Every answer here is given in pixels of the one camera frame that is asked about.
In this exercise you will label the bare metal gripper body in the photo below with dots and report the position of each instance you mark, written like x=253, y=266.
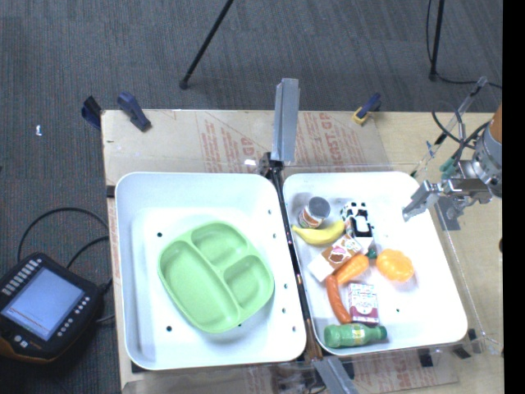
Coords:
x=471, y=185

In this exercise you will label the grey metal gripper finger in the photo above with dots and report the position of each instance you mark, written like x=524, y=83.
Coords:
x=426, y=190
x=412, y=211

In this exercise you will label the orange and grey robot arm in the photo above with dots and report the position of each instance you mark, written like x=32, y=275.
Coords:
x=492, y=146

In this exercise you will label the black and white cow carton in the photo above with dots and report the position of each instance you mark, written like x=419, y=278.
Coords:
x=359, y=220

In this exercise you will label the orange carrot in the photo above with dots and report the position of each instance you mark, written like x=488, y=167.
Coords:
x=352, y=268

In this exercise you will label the white carton with food print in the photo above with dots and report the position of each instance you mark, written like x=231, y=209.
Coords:
x=334, y=257

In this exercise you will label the white plastic tray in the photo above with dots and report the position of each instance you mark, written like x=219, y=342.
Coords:
x=426, y=302
x=143, y=203

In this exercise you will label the yellow banana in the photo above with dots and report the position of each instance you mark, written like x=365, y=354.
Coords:
x=320, y=236

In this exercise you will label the small orange and white can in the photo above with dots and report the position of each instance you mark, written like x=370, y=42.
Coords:
x=312, y=215

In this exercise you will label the red and white carton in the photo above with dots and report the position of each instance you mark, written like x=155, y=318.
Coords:
x=363, y=304

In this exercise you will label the orange sausage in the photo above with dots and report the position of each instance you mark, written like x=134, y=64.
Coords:
x=337, y=300

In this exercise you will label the thin black rod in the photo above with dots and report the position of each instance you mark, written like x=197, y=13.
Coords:
x=293, y=253

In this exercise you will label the green bottle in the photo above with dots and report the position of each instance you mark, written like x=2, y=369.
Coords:
x=352, y=335

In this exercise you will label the black tripod leg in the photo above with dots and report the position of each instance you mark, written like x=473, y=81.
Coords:
x=211, y=35
x=438, y=31

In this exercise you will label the brown cardboard board red print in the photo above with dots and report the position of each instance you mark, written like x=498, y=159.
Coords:
x=229, y=142

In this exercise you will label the green divided plate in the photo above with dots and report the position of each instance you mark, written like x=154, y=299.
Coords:
x=213, y=277

